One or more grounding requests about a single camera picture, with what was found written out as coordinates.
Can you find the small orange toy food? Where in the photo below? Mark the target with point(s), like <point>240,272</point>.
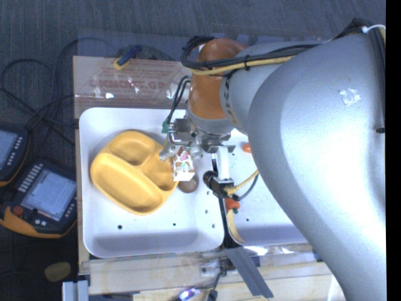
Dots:
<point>247,148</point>

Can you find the brown round biscuit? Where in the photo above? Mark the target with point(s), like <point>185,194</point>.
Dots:
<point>189,186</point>

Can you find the white printed carton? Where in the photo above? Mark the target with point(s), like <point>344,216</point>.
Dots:
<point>182,169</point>

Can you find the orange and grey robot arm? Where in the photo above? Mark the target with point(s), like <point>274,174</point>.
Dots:
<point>313,136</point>

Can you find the tan oval object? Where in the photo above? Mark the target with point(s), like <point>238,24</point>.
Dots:
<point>57,271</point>

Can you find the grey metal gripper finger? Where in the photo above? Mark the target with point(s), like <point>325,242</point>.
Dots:
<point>166,154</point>
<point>195,153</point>

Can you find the black cylinder on white bracket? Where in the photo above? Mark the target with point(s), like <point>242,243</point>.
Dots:
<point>221,168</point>

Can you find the yellow banana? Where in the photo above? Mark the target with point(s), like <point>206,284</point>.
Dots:
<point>233,227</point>

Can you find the orange carrot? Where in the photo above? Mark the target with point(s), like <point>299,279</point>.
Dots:
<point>232,204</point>

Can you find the yellow divided plate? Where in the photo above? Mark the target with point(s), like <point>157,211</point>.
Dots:
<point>131,180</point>

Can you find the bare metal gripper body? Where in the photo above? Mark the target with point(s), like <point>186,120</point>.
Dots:
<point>213,141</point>

